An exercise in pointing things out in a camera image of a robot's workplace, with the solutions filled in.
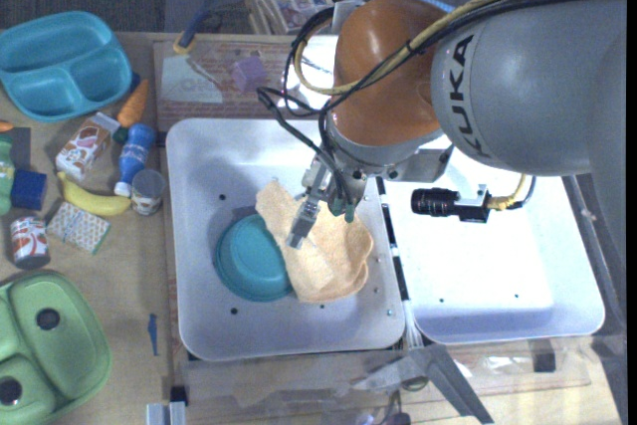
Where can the black cylinder on white bracket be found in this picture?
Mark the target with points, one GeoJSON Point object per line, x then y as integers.
{"type": "Point", "coordinates": [435, 202]}

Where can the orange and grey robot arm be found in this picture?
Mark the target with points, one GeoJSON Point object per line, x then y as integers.
{"type": "Point", "coordinates": [522, 89]}

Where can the red and white can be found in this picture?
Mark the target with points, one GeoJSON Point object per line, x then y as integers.
{"type": "Point", "coordinates": [30, 243]}

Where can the yellow banana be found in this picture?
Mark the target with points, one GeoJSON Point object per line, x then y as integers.
{"type": "Point", "coordinates": [94, 203]}

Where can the grey can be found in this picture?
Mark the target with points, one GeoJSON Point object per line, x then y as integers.
{"type": "Point", "coordinates": [148, 191]}

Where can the orange cloth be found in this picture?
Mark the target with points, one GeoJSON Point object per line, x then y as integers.
{"type": "Point", "coordinates": [331, 259]}

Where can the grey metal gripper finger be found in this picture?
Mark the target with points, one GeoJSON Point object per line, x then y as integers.
{"type": "Point", "coordinates": [301, 226]}

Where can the white and brown carton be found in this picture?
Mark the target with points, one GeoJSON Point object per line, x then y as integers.
{"type": "Point", "coordinates": [84, 147]}

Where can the thin black and white rod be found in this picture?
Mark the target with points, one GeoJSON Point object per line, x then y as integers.
{"type": "Point", "coordinates": [398, 264]}

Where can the blue cube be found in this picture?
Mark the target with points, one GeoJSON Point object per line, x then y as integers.
{"type": "Point", "coordinates": [29, 189]}

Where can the blue divided plate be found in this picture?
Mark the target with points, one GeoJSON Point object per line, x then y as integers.
{"type": "Point", "coordinates": [60, 64]}

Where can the blue bowl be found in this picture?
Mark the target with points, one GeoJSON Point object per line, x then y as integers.
{"type": "Point", "coordinates": [251, 259]}

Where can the orange carrot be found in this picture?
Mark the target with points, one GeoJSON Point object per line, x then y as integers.
{"type": "Point", "coordinates": [133, 107]}

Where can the green divided plate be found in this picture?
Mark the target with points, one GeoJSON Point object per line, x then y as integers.
{"type": "Point", "coordinates": [55, 343]}

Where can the white plastic tray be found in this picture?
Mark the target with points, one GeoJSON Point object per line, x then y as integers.
{"type": "Point", "coordinates": [488, 274]}
{"type": "Point", "coordinates": [214, 164]}

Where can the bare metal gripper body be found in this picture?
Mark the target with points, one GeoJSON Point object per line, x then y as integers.
{"type": "Point", "coordinates": [343, 179]}

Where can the purple cube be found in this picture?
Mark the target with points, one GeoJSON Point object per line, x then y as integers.
{"type": "Point", "coordinates": [250, 73]}

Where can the white packet with orange pattern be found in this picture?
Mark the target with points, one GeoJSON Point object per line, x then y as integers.
{"type": "Point", "coordinates": [78, 228]}

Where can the blue bottle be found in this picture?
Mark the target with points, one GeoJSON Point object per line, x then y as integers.
{"type": "Point", "coordinates": [135, 151]}

